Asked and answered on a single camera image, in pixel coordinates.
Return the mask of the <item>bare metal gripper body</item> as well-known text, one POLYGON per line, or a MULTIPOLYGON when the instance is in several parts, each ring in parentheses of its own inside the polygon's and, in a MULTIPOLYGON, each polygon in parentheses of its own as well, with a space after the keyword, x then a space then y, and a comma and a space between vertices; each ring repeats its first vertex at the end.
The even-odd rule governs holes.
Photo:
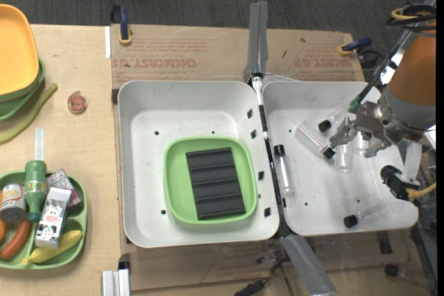
POLYGON ((377 103, 366 101, 356 111, 355 127, 362 136, 364 133, 383 133, 393 144, 401 141, 418 141, 423 136, 423 131, 414 128, 394 116, 389 108, 377 103))

